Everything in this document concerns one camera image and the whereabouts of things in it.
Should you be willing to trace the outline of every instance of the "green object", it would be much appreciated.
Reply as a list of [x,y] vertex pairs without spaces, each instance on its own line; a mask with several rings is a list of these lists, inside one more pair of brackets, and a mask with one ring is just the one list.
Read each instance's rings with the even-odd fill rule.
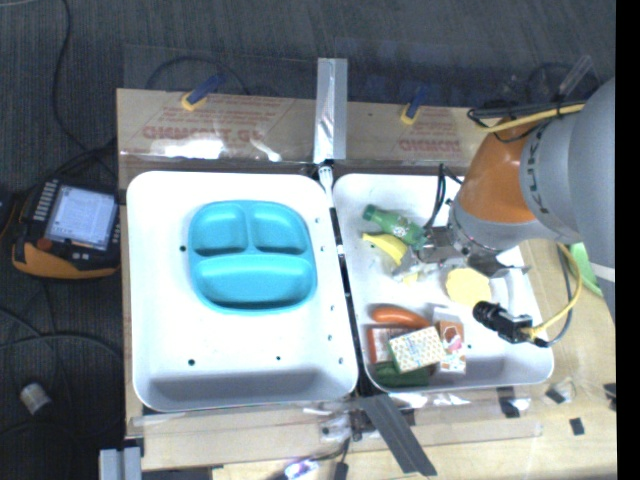
[[429,369],[427,367],[412,372],[399,373],[392,361],[375,364],[378,382],[388,388],[414,388],[429,385]]
[[422,227],[411,222],[402,215],[380,210],[372,204],[367,205],[364,209],[362,218],[364,220],[375,222],[380,226],[382,231],[389,235],[398,237],[405,244],[413,247],[414,249],[420,249],[427,241],[426,233]]
[[[598,286],[598,280],[593,273],[593,270],[591,270],[591,263],[589,263],[589,256],[587,255],[584,243],[579,242],[577,244],[570,245],[569,252],[578,264],[584,285],[593,293],[602,297],[602,290],[600,289],[600,286]],[[575,276],[576,272],[574,272],[573,266],[569,265],[569,268],[571,269],[571,273]]]

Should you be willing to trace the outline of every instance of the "orange sausage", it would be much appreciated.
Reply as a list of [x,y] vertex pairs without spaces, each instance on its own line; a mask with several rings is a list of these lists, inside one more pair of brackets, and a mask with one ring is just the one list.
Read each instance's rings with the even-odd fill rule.
[[398,324],[411,329],[423,329],[431,326],[431,322],[426,318],[396,306],[380,306],[373,310],[371,318],[380,324]]

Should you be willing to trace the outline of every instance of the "banana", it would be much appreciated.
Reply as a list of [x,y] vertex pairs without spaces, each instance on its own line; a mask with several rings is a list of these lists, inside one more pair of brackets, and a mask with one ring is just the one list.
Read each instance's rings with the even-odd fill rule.
[[400,265],[402,257],[407,252],[408,248],[402,240],[393,235],[370,235],[369,233],[362,233],[362,239],[386,252],[391,256],[396,265]]

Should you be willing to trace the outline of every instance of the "blue divided plate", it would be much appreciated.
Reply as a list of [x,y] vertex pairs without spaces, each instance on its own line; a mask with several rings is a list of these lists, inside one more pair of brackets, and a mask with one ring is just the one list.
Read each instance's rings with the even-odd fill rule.
[[283,311],[317,288],[309,231],[288,206],[264,201],[208,204],[189,225],[189,267],[198,297],[220,311]]

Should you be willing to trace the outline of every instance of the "yellow cable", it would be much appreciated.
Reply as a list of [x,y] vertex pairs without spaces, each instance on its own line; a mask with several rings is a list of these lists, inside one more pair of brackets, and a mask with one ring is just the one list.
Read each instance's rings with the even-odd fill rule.
[[580,297],[580,294],[582,293],[582,284],[583,284],[582,275],[580,274],[580,268],[578,267],[578,263],[576,262],[574,257],[569,252],[569,249],[567,249],[565,245],[558,244],[558,248],[560,249],[564,257],[567,258],[567,261],[571,264],[571,266],[573,267],[573,271],[576,274],[576,280],[577,280],[576,291],[574,292],[573,297],[571,297],[571,300],[569,300],[567,305],[563,309],[558,311],[558,313],[556,313],[554,316],[549,318],[549,320],[539,325],[535,325],[533,327],[525,327],[522,329],[522,332],[527,334],[531,338],[531,341],[535,340],[542,331],[548,329],[551,325],[555,324],[558,320],[564,317],[569,312],[569,310],[572,309],[573,306],[575,306],[576,302],[578,301],[578,298]]
[[501,132],[503,130],[508,130],[510,128],[515,128],[516,126],[520,126],[522,124],[532,123],[534,121],[541,121],[543,119],[549,119],[550,117],[556,117],[558,115],[564,114],[573,114],[574,112],[580,112],[584,107],[584,104],[578,105],[568,105],[566,107],[559,107],[553,110],[545,110],[544,112],[538,112],[537,114],[532,114],[530,116],[524,116],[519,119],[514,119],[513,121],[506,121],[504,123],[497,124],[495,126],[489,126],[485,128],[482,125],[478,125],[478,127],[487,133],[495,133]]

